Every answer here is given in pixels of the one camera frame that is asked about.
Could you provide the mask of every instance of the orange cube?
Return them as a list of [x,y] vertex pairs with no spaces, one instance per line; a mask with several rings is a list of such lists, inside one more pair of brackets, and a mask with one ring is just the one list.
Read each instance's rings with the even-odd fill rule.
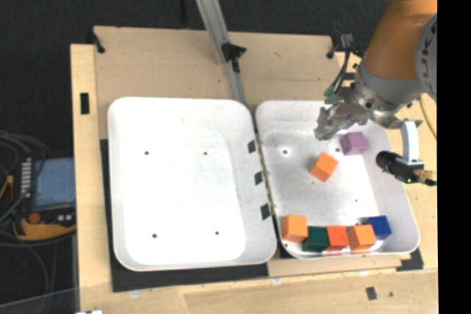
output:
[[345,226],[327,226],[329,247],[325,251],[341,251],[348,246],[347,228]]
[[308,219],[305,216],[287,215],[281,221],[281,238],[302,242],[308,237]]
[[352,226],[347,232],[350,250],[366,252],[376,243],[376,235],[370,224]]
[[335,158],[331,157],[325,152],[322,152],[312,167],[310,173],[316,178],[325,182],[332,175],[338,163],[339,161],[337,161]]

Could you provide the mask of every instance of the electronic device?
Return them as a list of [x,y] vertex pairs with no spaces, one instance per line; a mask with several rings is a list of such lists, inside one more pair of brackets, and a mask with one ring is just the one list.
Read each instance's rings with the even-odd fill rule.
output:
[[48,240],[77,228],[74,159],[29,155],[14,173],[12,200],[15,235],[26,241]]

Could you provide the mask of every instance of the green cube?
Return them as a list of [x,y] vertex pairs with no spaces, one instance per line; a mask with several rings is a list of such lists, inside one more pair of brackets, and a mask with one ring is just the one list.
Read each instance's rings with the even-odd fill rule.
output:
[[303,251],[322,252],[329,247],[329,236],[325,226],[308,226],[308,237],[302,242]]

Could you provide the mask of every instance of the purple cube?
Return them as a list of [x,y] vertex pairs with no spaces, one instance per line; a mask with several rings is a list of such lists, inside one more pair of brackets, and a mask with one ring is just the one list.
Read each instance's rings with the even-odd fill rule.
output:
[[377,240],[385,240],[392,233],[388,218],[384,215],[368,217],[362,224],[370,224],[373,227]]
[[341,150],[346,156],[361,154],[361,152],[368,148],[363,132],[348,132],[341,137],[340,145]]

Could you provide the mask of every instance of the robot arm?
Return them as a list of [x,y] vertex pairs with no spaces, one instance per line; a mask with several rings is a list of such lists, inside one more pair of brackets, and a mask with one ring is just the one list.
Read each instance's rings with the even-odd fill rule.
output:
[[[377,164],[405,183],[436,184],[423,171],[418,159],[416,127],[422,121],[402,121],[396,113],[422,93],[436,101],[437,0],[392,0],[382,15],[364,54],[352,46],[351,35],[341,33],[339,45],[345,62],[327,89],[326,104],[314,134],[329,140],[340,129],[368,120],[386,129],[400,129],[404,156],[381,152]],[[360,56],[354,82],[342,86],[350,53]]]

